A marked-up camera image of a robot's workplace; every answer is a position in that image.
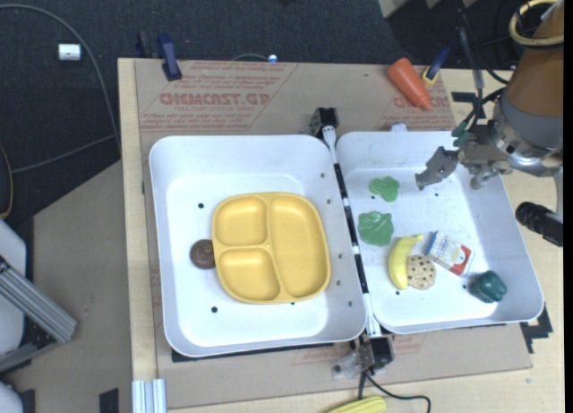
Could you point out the thin black and white rod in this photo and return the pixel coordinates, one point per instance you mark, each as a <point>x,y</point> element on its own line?
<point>345,205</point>

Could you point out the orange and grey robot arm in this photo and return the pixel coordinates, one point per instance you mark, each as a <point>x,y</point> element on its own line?
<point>535,75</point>

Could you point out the brown cardboard board red print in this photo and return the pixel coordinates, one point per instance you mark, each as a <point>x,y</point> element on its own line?
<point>250,375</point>

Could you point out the black cylinder on white bracket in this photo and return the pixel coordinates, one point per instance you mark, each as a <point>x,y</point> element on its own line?
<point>535,217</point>

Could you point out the orange carrot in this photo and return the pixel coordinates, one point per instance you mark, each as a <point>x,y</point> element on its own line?
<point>409,82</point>

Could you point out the yellow corn cob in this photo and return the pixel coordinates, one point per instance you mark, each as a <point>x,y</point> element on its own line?
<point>360,405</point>

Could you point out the tan chocolate chip biscuit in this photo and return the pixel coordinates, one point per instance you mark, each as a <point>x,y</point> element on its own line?
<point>423,273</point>

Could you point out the small light green lettuce leaf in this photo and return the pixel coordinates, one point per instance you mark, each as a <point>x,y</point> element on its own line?
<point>385,187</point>

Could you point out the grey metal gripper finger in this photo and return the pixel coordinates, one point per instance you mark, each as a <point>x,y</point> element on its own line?
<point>480,177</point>
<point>436,169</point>

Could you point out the white plastic tray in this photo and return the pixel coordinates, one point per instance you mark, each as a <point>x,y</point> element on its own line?
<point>250,330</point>
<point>430,214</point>

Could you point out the dark green bell pepper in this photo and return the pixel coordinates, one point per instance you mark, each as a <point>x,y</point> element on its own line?
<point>489,286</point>

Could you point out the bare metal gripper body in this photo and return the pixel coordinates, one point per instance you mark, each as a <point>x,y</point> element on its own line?
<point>485,151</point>

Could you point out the large green lettuce leaf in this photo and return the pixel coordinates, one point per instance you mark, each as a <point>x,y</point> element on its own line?
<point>375,228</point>

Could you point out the yellow divided plate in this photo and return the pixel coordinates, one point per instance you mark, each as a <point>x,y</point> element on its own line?
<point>291,232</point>

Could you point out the white and red carton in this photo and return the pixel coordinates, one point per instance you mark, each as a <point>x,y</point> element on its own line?
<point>450,253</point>

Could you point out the yellow banana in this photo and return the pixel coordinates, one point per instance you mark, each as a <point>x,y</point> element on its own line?
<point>397,263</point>

